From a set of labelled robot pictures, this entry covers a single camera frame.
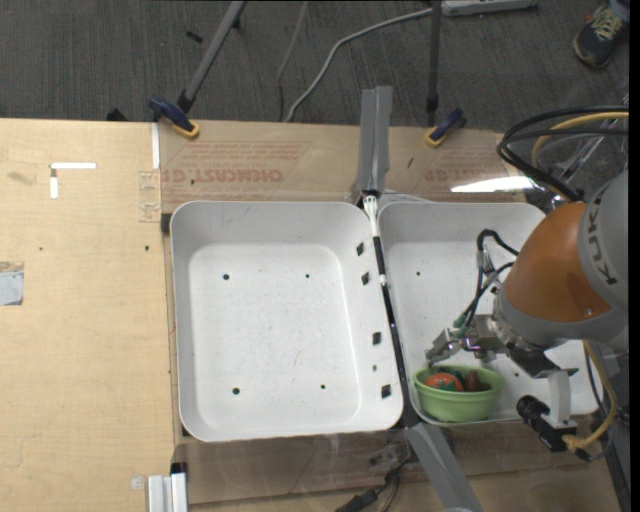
white tray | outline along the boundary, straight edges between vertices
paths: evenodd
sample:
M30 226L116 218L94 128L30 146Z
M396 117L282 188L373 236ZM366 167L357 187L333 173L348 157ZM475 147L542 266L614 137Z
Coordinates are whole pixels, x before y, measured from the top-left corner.
M171 238L189 433L232 441L398 421L402 393L361 210L196 201L175 211Z
M466 308L477 281L476 238L485 228L520 249L544 214L531 205L460 204L460 203L391 203L378 216L387 278L393 311L402 344L407 378L426 367L425 350L445 327ZM495 267L513 260L498 245L490 246ZM477 313L491 313L494 295L483 296ZM591 392L582 344L568 342L545 354L561 368L578 368L571 379L571 412L593 412L597 403ZM460 351L442 364L481 365L473 354ZM532 394L545 403L550 401L547 379L534 380L506 355L485 365L500 373L506 385L496 410L488 420L520 419L516 403ZM427 415L420 407L418 394L409 383L411 401L422 419L446 425Z

blue and yellow clamp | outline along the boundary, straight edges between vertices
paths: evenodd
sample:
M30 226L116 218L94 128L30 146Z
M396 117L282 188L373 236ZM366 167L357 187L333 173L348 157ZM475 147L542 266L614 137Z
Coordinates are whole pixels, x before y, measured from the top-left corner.
M437 148L447 138L447 134L455 128L462 128L467 120L463 117L463 112L456 108L446 119L437 126L431 128L424 136L424 142L427 146Z
M189 121L182 110L162 98L153 96L149 100L149 108L158 116L168 119L173 124L173 129L188 139L195 139L200 133L197 123Z

person's foot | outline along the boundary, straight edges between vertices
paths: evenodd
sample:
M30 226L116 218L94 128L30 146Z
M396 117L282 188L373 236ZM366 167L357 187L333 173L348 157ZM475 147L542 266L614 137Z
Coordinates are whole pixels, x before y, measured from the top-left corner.
M609 62L616 41L628 23L620 18L609 4L603 4L593 13L587 23L573 39L573 49L584 63L601 68Z

power strip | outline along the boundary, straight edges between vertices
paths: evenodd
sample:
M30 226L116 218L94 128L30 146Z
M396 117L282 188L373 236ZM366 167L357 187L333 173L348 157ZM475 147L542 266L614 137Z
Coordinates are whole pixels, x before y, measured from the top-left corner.
M485 12L526 9L536 5L537 0L444 0L442 14L445 16L467 16Z

wooden table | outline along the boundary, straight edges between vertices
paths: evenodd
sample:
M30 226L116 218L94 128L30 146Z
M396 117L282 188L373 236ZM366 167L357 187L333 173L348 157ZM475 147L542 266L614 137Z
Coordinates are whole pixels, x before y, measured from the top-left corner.
M273 132L254 123L212 126L218 141ZM316 167L355 176L357 128L278 130L307 140L304 158ZM0 306L0 510L143 511L144 478L168 472L177 434L165 237L143 208L159 193L145 181L159 172L151 134L147 123L0 120L0 262L21 262L25 279L22 304ZM416 145L421 130L392 129L392 169L401 158L393 149L407 137ZM402 157L403 176L422 162L420 183L433 169L428 157L413 158ZM52 199L53 162L97 168L59 170ZM604 461L505 470L471 478L485 510L618 510ZM194 509L334 510L353 494ZM421 482L401 487L394 510L439 509Z

